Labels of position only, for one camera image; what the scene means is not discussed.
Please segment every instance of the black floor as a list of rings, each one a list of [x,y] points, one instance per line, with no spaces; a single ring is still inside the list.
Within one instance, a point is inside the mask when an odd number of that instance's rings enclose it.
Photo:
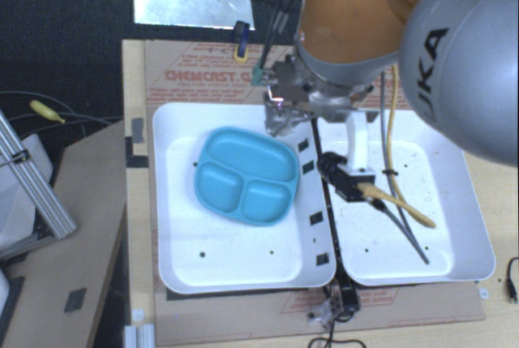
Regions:
[[[251,42],[263,42],[275,0],[252,0],[257,31]],[[0,110],[13,118],[30,114],[24,94],[38,92],[64,101],[76,113],[97,117],[122,115],[121,41],[167,39],[228,41],[230,32],[210,29],[139,26],[133,23],[133,0],[0,0]],[[278,41],[290,44],[297,24],[293,15]],[[50,123],[36,118],[13,122],[22,135]],[[88,133],[101,128],[89,123]],[[77,126],[41,133],[56,162],[68,144],[82,137]],[[122,277],[119,265],[116,275]],[[116,346],[114,321],[122,323],[120,295],[123,280],[114,278],[97,346]]]

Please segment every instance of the white tray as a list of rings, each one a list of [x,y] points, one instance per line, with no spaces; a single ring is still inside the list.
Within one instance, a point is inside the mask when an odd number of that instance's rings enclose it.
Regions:
[[[379,118],[368,128],[369,166],[377,173],[375,184],[389,193],[382,175]],[[344,123],[320,120],[319,132],[323,152],[347,153]],[[386,215],[332,193],[346,272],[366,286],[482,280],[492,275],[495,258],[462,151],[408,110],[397,111],[392,148],[402,194],[437,225],[429,229],[407,216],[430,264],[423,263]],[[394,205],[388,206],[397,215]]]
[[[170,103],[154,115],[159,272],[181,294],[322,286],[336,271],[310,123],[280,138],[298,155],[300,179],[286,218],[252,226],[215,214],[195,195],[195,166],[222,126],[265,134],[262,105]],[[299,152],[298,145],[308,146]],[[305,164],[314,169],[303,173]]]

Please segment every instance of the table surface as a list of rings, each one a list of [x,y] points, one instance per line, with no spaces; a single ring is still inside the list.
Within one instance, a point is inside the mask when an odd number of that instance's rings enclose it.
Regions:
[[[144,118],[144,142],[133,145],[134,155],[148,155],[146,145],[146,101],[144,83],[144,42],[123,42],[125,97],[125,131],[131,136],[131,120]],[[519,341],[519,305],[510,303],[505,289],[508,261],[518,253],[517,168],[496,165],[466,155],[474,189],[491,244],[495,253],[494,274],[478,284],[490,295],[483,300],[487,318],[484,321],[439,324],[397,329],[349,331],[336,333],[336,339],[360,339],[373,347],[461,347],[473,348],[516,346]],[[131,309],[139,308],[141,317],[132,324],[154,323],[155,307],[152,279],[152,238],[149,213],[148,171],[135,168],[127,171],[127,228],[129,239]],[[519,286],[517,265],[513,279]],[[236,342],[205,344],[207,348],[240,347],[301,347],[312,337],[274,337]]]

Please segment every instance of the blue plate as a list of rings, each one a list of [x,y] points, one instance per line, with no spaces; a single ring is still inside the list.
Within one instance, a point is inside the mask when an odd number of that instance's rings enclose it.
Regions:
[[[206,140],[195,173],[200,203],[215,213],[256,226],[271,226],[288,213],[299,164],[286,144],[237,127],[222,127]]]

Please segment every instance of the teal connector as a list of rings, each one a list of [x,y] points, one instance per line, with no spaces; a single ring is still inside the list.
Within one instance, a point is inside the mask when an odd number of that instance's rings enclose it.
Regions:
[[[260,68],[260,65],[256,63],[254,67],[252,68],[252,80],[251,85],[257,87],[260,85],[263,85],[263,74],[265,70],[263,68]]]

